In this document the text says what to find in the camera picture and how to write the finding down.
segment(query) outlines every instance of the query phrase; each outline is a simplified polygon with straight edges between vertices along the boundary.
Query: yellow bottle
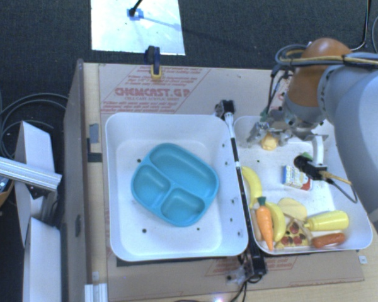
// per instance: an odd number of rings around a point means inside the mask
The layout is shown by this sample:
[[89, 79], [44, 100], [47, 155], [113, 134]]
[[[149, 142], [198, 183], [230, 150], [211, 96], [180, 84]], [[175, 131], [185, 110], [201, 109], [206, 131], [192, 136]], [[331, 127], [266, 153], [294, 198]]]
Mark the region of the yellow bottle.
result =
[[348, 215], [341, 210], [329, 211], [307, 219], [304, 227], [316, 230], [342, 230], [348, 227]]

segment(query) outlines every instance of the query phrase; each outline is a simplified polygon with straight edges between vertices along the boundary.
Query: toy sausage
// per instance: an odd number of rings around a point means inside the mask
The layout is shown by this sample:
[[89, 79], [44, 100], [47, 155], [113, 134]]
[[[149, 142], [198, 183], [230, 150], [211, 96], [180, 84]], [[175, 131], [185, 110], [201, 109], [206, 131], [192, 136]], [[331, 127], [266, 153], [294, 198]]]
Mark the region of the toy sausage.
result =
[[314, 237], [312, 239], [312, 245], [317, 249], [330, 244], [340, 244], [345, 241], [346, 237], [343, 233], [333, 233], [328, 235], [323, 235], [319, 237]]

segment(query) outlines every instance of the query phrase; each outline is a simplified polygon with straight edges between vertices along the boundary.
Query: plastic food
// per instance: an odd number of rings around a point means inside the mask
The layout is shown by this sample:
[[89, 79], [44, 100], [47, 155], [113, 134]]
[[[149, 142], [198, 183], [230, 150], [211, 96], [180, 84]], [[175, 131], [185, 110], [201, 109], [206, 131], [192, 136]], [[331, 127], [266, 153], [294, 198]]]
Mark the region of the plastic food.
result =
[[309, 234], [301, 226], [301, 223], [297, 220], [292, 220], [287, 225], [284, 236], [276, 243], [275, 247], [277, 249], [284, 249], [285, 247], [309, 246], [308, 237]]
[[263, 150], [272, 151], [277, 148], [278, 138], [275, 138], [272, 134], [267, 133], [261, 140], [260, 144]]
[[312, 231], [346, 229], [348, 227], [348, 215], [342, 210], [329, 211], [308, 218], [304, 227]]
[[253, 233], [255, 235], [255, 239], [258, 242], [261, 242], [263, 240], [263, 237], [258, 226], [258, 221], [256, 220], [256, 213], [252, 213], [251, 218], [252, 218]]
[[319, 237], [314, 237], [312, 239], [312, 244], [317, 249], [324, 247], [330, 244], [340, 244], [346, 240], [345, 234], [343, 233], [334, 233], [334, 234], [327, 234]]
[[258, 198], [260, 207], [256, 210], [256, 220], [262, 237], [269, 250], [273, 250], [273, 222], [270, 210], [265, 206], [266, 197]]
[[292, 198], [283, 198], [278, 202], [278, 206], [282, 209], [283, 213], [296, 220], [306, 221], [307, 208], [298, 201]]
[[258, 201], [258, 197], [262, 195], [262, 185], [260, 183], [260, 179], [256, 172], [249, 168], [242, 166], [242, 175], [244, 176], [246, 182], [249, 184], [249, 208], [253, 209], [253, 206]]
[[301, 190], [312, 189], [312, 179], [291, 165], [283, 167], [283, 184]]
[[273, 220], [273, 240], [278, 242], [285, 233], [285, 218], [282, 209], [274, 203], [265, 203], [266, 207], [270, 210]]

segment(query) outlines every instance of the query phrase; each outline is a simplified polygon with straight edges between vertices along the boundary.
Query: toy pizza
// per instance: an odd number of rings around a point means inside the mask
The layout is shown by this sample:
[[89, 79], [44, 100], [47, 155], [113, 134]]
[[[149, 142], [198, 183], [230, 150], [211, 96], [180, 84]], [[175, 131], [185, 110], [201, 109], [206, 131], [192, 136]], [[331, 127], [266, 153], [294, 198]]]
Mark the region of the toy pizza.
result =
[[310, 241], [307, 232], [298, 220], [293, 219], [287, 225], [284, 236], [276, 243], [275, 248], [284, 249], [286, 247], [309, 246]]

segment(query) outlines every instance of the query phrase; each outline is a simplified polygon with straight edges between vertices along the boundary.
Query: blue plate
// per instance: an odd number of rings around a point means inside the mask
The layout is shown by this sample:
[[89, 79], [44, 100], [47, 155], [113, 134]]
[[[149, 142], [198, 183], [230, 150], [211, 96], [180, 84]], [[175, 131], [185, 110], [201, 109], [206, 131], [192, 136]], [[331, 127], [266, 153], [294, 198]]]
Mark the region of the blue plate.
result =
[[196, 223], [219, 189], [208, 164], [172, 143], [153, 148], [134, 172], [134, 198], [163, 220], [186, 227]]

